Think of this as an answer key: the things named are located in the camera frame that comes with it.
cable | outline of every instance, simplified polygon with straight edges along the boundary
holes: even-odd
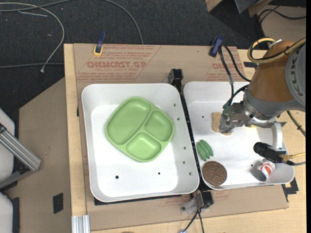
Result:
[[[240,93],[241,91],[245,91],[245,90],[247,89],[247,87],[248,87],[248,84],[245,85],[245,86],[242,86],[240,89],[238,89],[238,90],[233,94],[233,96],[232,96],[232,98],[231,98],[231,101],[234,99],[234,97],[235,97],[238,93]]]
[[[236,69],[236,71],[237,71],[237,73],[240,75],[240,77],[241,77],[242,79],[244,79],[245,81],[251,82],[248,78],[246,78],[246,77],[240,72],[240,70],[239,70],[239,68],[238,68],[238,66],[237,66],[237,63],[235,62],[234,57],[233,57],[232,52],[230,51],[230,49],[229,49],[225,44],[223,44],[222,46],[228,51],[228,53],[229,53],[229,55],[230,55],[230,57],[231,57],[232,63],[233,63],[233,65],[234,65],[234,68]]]
[[[26,5],[26,6],[31,6],[31,8],[25,8],[25,9],[34,9],[34,8],[37,8],[37,6],[33,5],[33,4],[27,4],[27,3],[21,3],[21,2],[0,2],[0,5],[1,4],[19,4],[19,5]],[[60,24],[61,28],[62,28],[62,32],[63,32],[63,35],[62,35],[62,39],[60,40],[59,44],[57,45],[57,47],[54,49],[54,51],[51,53],[51,55],[48,57],[48,59],[46,60],[46,62],[43,64],[43,67],[41,68],[41,72],[44,73],[44,68],[46,66],[46,64],[49,62],[49,60],[52,58],[52,56],[56,53],[56,51],[59,49],[59,47],[63,44],[64,42],[64,38],[65,38],[65,29],[64,29],[64,26],[63,24],[61,23],[61,21],[59,20],[59,18],[53,14],[51,11],[47,10],[47,9],[44,9],[44,8],[39,8],[43,11],[46,11],[48,12],[50,15],[52,15],[53,17],[55,17],[55,19],[58,21],[58,23]]]
[[[298,122],[293,117],[293,115],[290,111],[287,111],[287,114],[290,117],[290,119],[293,121],[293,123],[296,125],[297,130],[299,130],[304,135],[304,137],[306,137],[306,131],[302,129],[302,125],[298,124]]]
[[[297,41],[296,43],[292,44],[290,47],[286,48],[284,51],[281,51],[277,54],[274,54],[272,56],[269,56],[269,57],[263,57],[263,58],[259,58],[259,59],[255,59],[253,57],[253,50],[254,50],[254,47],[257,46],[259,43],[261,42],[274,42],[275,40],[272,39],[272,38],[262,38],[262,39],[259,39],[257,41],[255,41],[251,47],[249,48],[248,52],[247,52],[247,57],[249,58],[250,61],[252,62],[255,62],[255,63],[269,63],[269,62],[272,62],[272,61],[275,61],[285,55],[288,55],[290,54],[290,52],[292,50],[294,50],[295,48],[298,48],[300,46],[302,46],[303,44],[306,43],[306,37],[302,38],[301,40]]]
[[[21,65],[13,65],[13,66],[1,66],[2,68],[14,68],[14,67],[34,67],[34,66],[42,66],[42,65],[50,65],[50,66],[63,66],[64,63],[32,63],[32,64],[21,64]]]
[[[234,87],[233,87],[233,79],[232,79],[232,76],[231,76],[231,73],[230,73],[230,70],[225,62],[225,58],[224,58],[224,55],[223,55],[223,50],[222,50],[222,45],[220,45],[218,47],[218,52],[220,54],[220,59],[224,65],[224,68],[225,68],[225,71],[227,72],[227,75],[228,75],[228,79],[229,79],[229,84],[231,86],[231,97],[233,97],[233,94],[234,94]]]
[[[224,47],[227,49],[227,51],[229,52],[230,57],[231,57],[231,59],[232,59],[232,62],[234,63],[234,66],[236,67],[236,70],[238,71],[239,69],[238,69],[238,67],[237,67],[237,65],[236,65],[236,63],[235,63],[234,57],[233,57],[233,55],[232,55],[230,49],[229,49],[226,45],[223,45],[223,44],[220,45],[220,46],[218,47],[218,52],[219,52],[219,54],[220,54],[220,59],[221,59],[223,65],[224,65],[224,68],[225,68],[225,70],[226,70],[226,72],[227,72],[227,75],[228,75],[228,78],[229,78],[229,83],[230,83],[230,86],[231,86],[231,97],[230,97],[230,99],[227,101],[227,103],[226,103],[225,105],[226,105],[226,106],[230,106],[231,103],[232,103],[232,101],[233,101],[233,99],[234,99],[234,97],[235,97],[239,92],[245,91],[245,89],[248,87],[248,85],[245,85],[245,86],[241,87],[240,89],[238,89],[236,92],[234,92],[233,80],[232,80],[232,77],[231,77],[230,70],[229,70],[229,68],[228,68],[228,66],[227,66],[227,64],[226,64],[226,62],[225,62],[225,58],[224,58],[223,51],[222,51],[222,46],[224,46]],[[238,73],[240,74],[240,76],[241,76],[242,78],[244,78],[246,81],[250,82],[250,80],[247,79],[246,77],[244,77],[244,76],[241,74],[240,71],[238,71]]]
[[[287,161],[286,164],[290,165],[290,166],[300,166],[300,165],[304,165],[306,162],[299,162],[299,163],[295,163],[292,161]]]
[[[201,222],[202,233],[205,233],[204,232],[203,221],[202,221],[202,218],[201,218],[201,209],[198,210],[198,214],[199,214],[199,218],[200,218],[200,222]]]
[[[307,18],[307,16],[303,16],[303,17],[289,17],[285,14],[282,14],[281,12],[277,11],[276,9],[278,8],[279,6],[275,7],[274,9],[265,9],[263,10],[260,14],[259,14],[259,19],[261,17],[261,15],[267,11],[269,11],[269,13],[267,13],[262,19],[260,19],[260,25],[262,24],[263,20],[272,12],[274,13],[277,13],[278,15],[280,15],[281,17],[283,18],[286,18],[286,19],[289,19],[289,20],[297,20],[297,19],[304,19],[304,18]]]
[[[44,8],[44,7],[49,7],[49,6],[53,6],[53,5],[57,5],[57,4],[61,4],[61,3],[65,3],[65,2],[69,2],[69,1],[76,1],[76,0],[61,0],[61,1],[56,1],[56,2],[51,2],[51,3],[47,3],[47,4],[43,4],[43,5],[39,5],[39,6],[34,6],[32,8],[21,8],[21,9],[11,9],[11,10],[0,10],[0,12],[17,12],[17,11],[29,11],[29,10],[33,10],[33,9],[41,9],[41,8]],[[121,5],[117,4],[116,2],[113,2],[111,0],[100,0],[100,1],[105,1],[105,2],[108,2],[108,3],[111,3],[117,7],[119,7],[120,9],[122,9],[124,12],[126,12],[129,17],[131,18],[131,20],[134,22],[136,28],[137,28],[137,31],[139,33],[139,37],[140,37],[140,41],[142,44],[144,44],[143,42],[143,39],[142,39],[142,35],[141,35],[141,32],[140,32],[140,28],[137,24],[137,22],[135,21],[134,17],[131,15],[131,13],[129,13],[124,7],[122,7]]]
[[[198,215],[198,211],[196,211],[195,212],[195,214],[194,214],[194,216],[193,216],[193,218],[191,219],[191,221],[189,222],[189,224],[186,226],[186,228],[183,230],[183,231],[181,231],[180,233],[184,233],[189,227],[190,227],[190,225],[192,224],[192,222],[195,220],[195,218],[196,218],[196,215]]]
[[[280,158],[283,159],[283,161],[287,161],[287,160],[291,160],[297,157],[301,157],[301,156],[305,156],[306,152],[302,152],[302,153],[297,153],[297,154],[292,154],[292,155],[288,155],[288,154],[280,154]]]

white tray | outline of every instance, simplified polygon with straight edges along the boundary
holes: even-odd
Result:
[[[174,122],[175,133],[153,161],[126,156],[107,139],[107,120],[126,99],[142,97]],[[177,89],[165,83],[91,84],[82,92],[90,188],[103,202],[188,194],[199,185],[191,140]]]
[[[235,90],[246,84],[235,82]],[[283,163],[276,164],[275,171],[265,182],[258,181],[251,174],[251,170],[263,159],[253,151],[253,146],[256,142],[272,145],[271,129],[237,127],[231,135],[213,131],[211,114],[221,113],[222,106],[231,96],[228,82],[190,82],[185,85],[184,95],[195,142],[201,139],[207,141],[214,151],[209,160],[221,163],[227,170],[227,180],[222,185],[213,186],[204,181],[206,185],[213,189],[227,189],[288,183],[294,178],[293,167]],[[234,101],[241,101],[242,97],[243,92]],[[199,161],[202,168],[205,162],[200,158]]]

yellow cable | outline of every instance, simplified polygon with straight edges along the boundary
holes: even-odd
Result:
[[[306,37],[305,38],[302,38],[301,40],[297,41],[296,43],[292,44],[289,48],[287,48],[286,50],[276,54],[276,56],[274,57],[267,57],[267,59],[254,59],[253,56],[252,56],[252,51],[254,49],[255,46],[257,46],[259,43],[261,42],[274,42],[275,40],[272,39],[272,38],[262,38],[262,39],[259,39],[257,41],[255,41],[252,46],[248,49],[248,52],[247,52],[247,57],[250,61],[254,62],[254,63],[269,63],[269,62],[272,62],[272,61],[275,61],[285,55],[288,55],[292,50],[294,50],[295,48],[298,48],[300,46],[302,46],[303,44],[306,43]]]
[[[306,152],[293,154],[293,155],[287,155],[287,154],[280,154],[280,157],[283,159],[283,161],[291,160],[296,157],[305,156]]]

toy can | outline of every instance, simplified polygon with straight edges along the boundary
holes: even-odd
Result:
[[[253,171],[253,175],[259,181],[264,182],[270,177],[275,168],[276,165],[273,162],[268,161],[267,159],[263,159],[262,162],[260,162],[256,169]]]

blue clamp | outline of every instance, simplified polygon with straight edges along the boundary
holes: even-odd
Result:
[[[104,43],[105,37],[106,37],[106,32],[101,31],[99,38],[98,38],[97,45],[95,45],[94,47],[94,51],[93,51],[94,55],[101,56],[103,52],[103,48],[104,48],[103,43]]]
[[[222,35],[218,35],[215,37],[213,41],[213,47],[209,51],[210,56],[214,58],[216,57],[217,52],[218,52],[218,47],[223,43],[223,41],[224,41],[224,37]]]

